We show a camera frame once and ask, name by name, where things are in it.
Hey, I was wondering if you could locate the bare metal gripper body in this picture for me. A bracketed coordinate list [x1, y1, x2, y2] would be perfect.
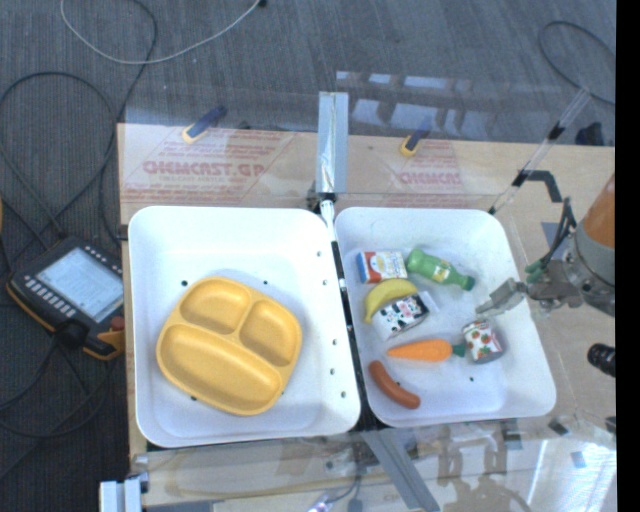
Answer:
[522, 258, 616, 317]

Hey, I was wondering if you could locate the tomato print can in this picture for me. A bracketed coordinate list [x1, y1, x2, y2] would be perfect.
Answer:
[460, 319, 504, 365]

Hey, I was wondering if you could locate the green bottle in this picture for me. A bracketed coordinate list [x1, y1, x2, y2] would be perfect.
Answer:
[405, 247, 477, 293]

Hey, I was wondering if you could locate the orange carrot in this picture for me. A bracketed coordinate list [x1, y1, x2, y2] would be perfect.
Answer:
[386, 338, 468, 366]

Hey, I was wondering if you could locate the cow print milk carton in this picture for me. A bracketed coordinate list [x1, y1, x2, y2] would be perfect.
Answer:
[370, 291, 440, 343]

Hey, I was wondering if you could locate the white plastic tray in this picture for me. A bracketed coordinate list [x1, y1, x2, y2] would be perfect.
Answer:
[333, 206, 558, 429]
[127, 204, 363, 449]

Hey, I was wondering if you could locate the yellow banana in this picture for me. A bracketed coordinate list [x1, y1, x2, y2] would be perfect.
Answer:
[362, 277, 419, 325]

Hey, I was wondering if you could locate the orange and blue juice carton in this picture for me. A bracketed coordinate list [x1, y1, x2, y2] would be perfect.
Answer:
[355, 249, 409, 285]

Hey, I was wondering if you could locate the brown sausage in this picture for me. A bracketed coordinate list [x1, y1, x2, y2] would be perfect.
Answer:
[368, 359, 422, 411]

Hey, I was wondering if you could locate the yellow divided plate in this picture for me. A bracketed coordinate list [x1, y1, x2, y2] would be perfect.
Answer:
[155, 275, 304, 418]

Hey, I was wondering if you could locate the brown cardboard board red print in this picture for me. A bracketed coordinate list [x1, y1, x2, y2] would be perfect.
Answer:
[116, 122, 616, 507]

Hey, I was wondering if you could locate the black cylinder on white bracket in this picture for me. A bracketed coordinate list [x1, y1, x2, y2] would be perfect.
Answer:
[586, 342, 616, 380]

